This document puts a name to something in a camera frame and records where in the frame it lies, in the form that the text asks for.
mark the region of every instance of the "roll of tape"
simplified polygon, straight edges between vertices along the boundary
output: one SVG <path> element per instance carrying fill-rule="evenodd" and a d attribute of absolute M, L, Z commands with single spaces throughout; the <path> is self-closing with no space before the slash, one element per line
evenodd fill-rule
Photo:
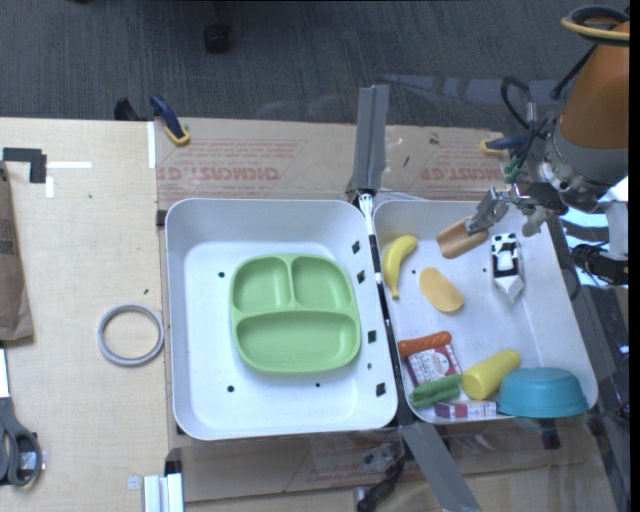
<path fill-rule="evenodd" d="M 158 339 L 156 341 L 156 344 L 149 352 L 140 357 L 129 358 L 120 356 L 113 352 L 109 347 L 107 347 L 107 344 L 104 341 L 104 332 L 109 321 L 111 321 L 114 316 L 119 315 L 120 313 L 129 312 L 142 313 L 143 315 L 147 316 L 155 324 L 158 331 Z M 100 347 L 102 355 L 104 355 L 107 360 L 120 366 L 139 366 L 150 361 L 156 355 L 158 355 L 158 352 L 160 352 L 160 350 L 162 349 L 163 343 L 164 326 L 162 325 L 162 318 L 156 311 L 151 309 L 149 306 L 146 306 L 145 304 L 138 304 L 136 302 L 125 302 L 123 304 L 118 304 L 117 306 L 109 309 L 102 316 L 102 318 L 100 319 L 100 323 L 98 324 L 98 346 Z"/>

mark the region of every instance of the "scissors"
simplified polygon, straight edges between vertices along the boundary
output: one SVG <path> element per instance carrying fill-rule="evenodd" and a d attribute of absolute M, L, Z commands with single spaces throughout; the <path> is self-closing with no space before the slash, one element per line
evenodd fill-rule
<path fill-rule="evenodd" d="M 30 469 L 24 469 L 26 462 Z M 17 420 L 11 395 L 4 346 L 0 342 L 0 481 L 23 487 L 34 481 L 42 469 L 42 450 L 36 436 Z"/>

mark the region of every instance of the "orange sausage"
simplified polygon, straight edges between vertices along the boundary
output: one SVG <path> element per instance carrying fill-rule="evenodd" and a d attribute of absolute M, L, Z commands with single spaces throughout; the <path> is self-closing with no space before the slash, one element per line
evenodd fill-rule
<path fill-rule="evenodd" d="M 400 357 L 407 357 L 423 350 L 430 348 L 442 347 L 451 342 L 451 333 L 449 331 L 440 331 L 428 336 L 413 338 L 410 340 L 402 340 L 398 342 L 398 351 Z"/>

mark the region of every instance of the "scissors handle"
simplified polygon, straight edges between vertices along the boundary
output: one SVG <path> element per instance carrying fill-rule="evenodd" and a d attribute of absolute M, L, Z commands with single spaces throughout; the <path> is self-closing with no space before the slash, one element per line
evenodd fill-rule
<path fill-rule="evenodd" d="M 20 454 L 33 452 L 36 465 L 33 470 L 20 469 Z M 10 397 L 0 398 L 0 479 L 5 476 L 9 483 L 23 487 L 40 474 L 42 450 L 36 436 L 17 420 Z"/>

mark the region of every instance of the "brown cylinder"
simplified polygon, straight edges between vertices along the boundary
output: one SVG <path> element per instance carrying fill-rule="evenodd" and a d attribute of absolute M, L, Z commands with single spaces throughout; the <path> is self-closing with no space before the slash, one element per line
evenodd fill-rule
<path fill-rule="evenodd" d="M 629 21 L 612 29 L 629 33 Z M 629 48 L 599 44 L 584 65 L 558 128 L 573 144 L 599 149 L 629 145 Z"/>

